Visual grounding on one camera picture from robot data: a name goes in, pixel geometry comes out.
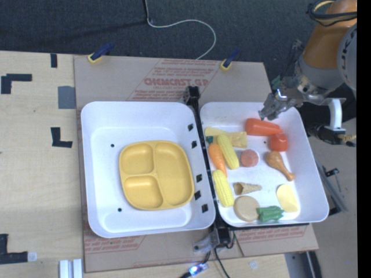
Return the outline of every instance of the toy chicken drumstick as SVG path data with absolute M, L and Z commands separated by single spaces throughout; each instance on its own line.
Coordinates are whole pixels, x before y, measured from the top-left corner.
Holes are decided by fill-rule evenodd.
M 282 156 L 278 151 L 269 152 L 265 160 L 269 166 L 281 171 L 286 176 L 288 181 L 295 179 L 295 174 L 289 172 L 289 170 L 286 168 L 285 164 L 283 163 Z

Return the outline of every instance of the light wood surface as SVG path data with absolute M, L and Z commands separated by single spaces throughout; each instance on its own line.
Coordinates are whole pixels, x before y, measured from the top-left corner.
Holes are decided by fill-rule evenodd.
M 0 266 L 0 277 L 58 277 L 62 259 L 83 259 L 75 109 L 59 109 L 57 88 L 74 86 L 72 55 L 0 52 L 0 75 L 32 74 L 0 94 L 0 233 L 8 252 L 36 252 L 37 260 Z M 52 147 L 50 128 L 72 148 Z M 199 277 L 224 277 L 216 261 Z M 284 255 L 225 259 L 231 277 L 289 277 Z M 191 265 L 89 273 L 84 277 L 180 277 Z

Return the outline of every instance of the divided yellow plate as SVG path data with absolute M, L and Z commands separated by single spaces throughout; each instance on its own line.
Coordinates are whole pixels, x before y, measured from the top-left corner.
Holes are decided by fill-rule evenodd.
M 124 147 L 119 157 L 123 192 L 141 210 L 161 210 L 187 204 L 194 194 L 191 166 L 184 150 L 164 140 Z

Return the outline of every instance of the cardboard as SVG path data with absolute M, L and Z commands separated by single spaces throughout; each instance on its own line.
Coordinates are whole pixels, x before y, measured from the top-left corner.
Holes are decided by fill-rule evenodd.
M 104 56 L 96 64 L 74 57 L 78 146 L 83 211 L 85 272 L 199 262 L 193 243 L 207 229 L 105 239 L 90 229 L 86 213 L 80 113 L 92 101 L 180 101 L 187 86 L 198 86 L 199 106 L 211 101 L 263 102 L 270 86 L 262 63 L 233 63 L 222 71 L 220 61 Z M 237 242 L 220 258 L 252 257 L 318 248 L 311 225 L 235 231 Z

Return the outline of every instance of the blue and yellow clamp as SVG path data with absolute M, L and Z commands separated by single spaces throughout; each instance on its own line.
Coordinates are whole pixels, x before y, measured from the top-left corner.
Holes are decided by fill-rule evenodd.
M 103 45 L 101 48 L 99 48 L 97 51 L 94 53 L 88 55 L 88 60 L 92 64 L 96 64 L 102 59 L 102 56 L 109 54 L 110 51 L 115 47 L 113 43 L 107 43 Z
M 224 61 L 220 63 L 220 69 L 223 71 L 228 71 L 232 66 L 232 61 L 236 58 L 237 54 L 239 53 L 239 49 L 235 49 L 229 57 L 227 57 Z

